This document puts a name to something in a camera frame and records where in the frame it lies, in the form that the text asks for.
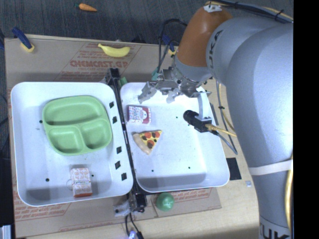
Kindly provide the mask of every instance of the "white and red package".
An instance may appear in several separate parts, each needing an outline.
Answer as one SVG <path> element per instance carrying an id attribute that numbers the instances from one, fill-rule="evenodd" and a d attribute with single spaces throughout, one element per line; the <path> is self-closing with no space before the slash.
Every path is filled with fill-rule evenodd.
<path id="1" fill-rule="evenodd" d="M 151 109 L 142 106 L 128 106 L 128 122 L 149 124 L 152 121 Z"/>
<path id="2" fill-rule="evenodd" d="M 88 168 L 74 168 L 70 171 L 74 197 L 92 195 L 92 185 Z"/>

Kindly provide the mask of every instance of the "yellow toy banana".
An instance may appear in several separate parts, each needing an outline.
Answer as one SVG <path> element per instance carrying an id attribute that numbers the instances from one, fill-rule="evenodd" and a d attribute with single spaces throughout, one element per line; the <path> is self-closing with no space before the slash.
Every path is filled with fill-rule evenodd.
<path id="1" fill-rule="evenodd" d="M 120 58 L 126 56 L 129 51 L 130 47 L 123 47 L 123 48 L 113 48 L 110 46 L 103 46 L 101 43 L 99 43 L 98 47 L 100 47 L 104 53 L 110 57 Z"/>

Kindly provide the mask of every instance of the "pizza slice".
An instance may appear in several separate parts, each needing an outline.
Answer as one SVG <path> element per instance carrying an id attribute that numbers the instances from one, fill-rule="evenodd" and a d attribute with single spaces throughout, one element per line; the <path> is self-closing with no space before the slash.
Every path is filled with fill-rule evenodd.
<path id="1" fill-rule="evenodd" d="M 156 143 L 159 141 L 161 133 L 161 130 L 135 133 L 133 134 L 133 139 L 143 152 L 150 155 Z"/>

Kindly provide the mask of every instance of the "dark gray fabric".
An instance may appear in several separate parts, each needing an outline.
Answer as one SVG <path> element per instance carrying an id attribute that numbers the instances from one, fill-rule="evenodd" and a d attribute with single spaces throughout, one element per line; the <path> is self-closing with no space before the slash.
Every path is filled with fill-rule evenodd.
<path id="1" fill-rule="evenodd" d="M 17 26 L 24 33 L 51 36 L 132 41 L 140 36 L 146 43 L 158 43 L 160 24 L 170 18 L 188 22 L 209 0 L 0 0 L 0 28 L 13 37 Z M 284 10 L 293 16 L 294 0 L 231 0 Z M 98 12 L 81 11 L 76 3 L 87 3 Z M 234 16 L 248 15 L 230 10 Z M 165 33 L 180 41 L 184 27 L 173 23 Z M 0 94 L 6 96 L 4 53 L 0 51 Z M 7 116 L 0 100 L 0 121 Z M 0 128 L 0 147 L 5 143 L 7 124 Z"/>

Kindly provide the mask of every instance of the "green plate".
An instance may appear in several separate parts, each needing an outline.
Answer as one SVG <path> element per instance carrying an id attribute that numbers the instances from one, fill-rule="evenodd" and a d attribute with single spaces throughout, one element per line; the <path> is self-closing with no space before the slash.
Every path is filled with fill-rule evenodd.
<path id="1" fill-rule="evenodd" d="M 48 102 L 42 120 L 53 149 L 79 155 L 106 147 L 112 128 L 104 105 L 93 96 L 73 96 Z"/>

